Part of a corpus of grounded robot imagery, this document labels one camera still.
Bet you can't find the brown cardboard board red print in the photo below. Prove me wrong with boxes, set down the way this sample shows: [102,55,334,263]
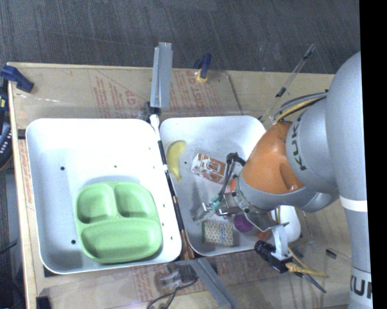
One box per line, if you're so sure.
[6,47,355,309]

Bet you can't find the black block with thin wires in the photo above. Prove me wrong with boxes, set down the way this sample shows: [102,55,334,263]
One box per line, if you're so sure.
[168,260,200,284]

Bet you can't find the green divided plate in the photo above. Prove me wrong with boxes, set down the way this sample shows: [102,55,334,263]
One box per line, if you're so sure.
[73,178,165,266]

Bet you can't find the yellow banana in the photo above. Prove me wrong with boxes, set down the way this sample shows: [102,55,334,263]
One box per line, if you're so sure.
[165,139,189,183]

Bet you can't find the white plastic tray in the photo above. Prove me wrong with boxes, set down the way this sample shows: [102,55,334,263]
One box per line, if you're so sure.
[158,111,303,260]
[24,112,184,277]

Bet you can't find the purple grapes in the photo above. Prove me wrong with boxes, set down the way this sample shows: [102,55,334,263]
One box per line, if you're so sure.
[233,213,255,234]

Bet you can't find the yellow patterned packet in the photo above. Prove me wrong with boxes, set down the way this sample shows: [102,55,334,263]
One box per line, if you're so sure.
[200,219,241,249]

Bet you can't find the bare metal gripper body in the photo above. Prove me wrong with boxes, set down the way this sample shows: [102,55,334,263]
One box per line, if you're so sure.
[219,189,247,216]

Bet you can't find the orange and white carton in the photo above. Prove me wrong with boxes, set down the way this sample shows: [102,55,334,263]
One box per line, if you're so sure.
[189,150,229,186]

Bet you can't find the black cylinder on white bracket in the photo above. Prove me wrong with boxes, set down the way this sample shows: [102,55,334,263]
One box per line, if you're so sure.
[253,221,295,275]

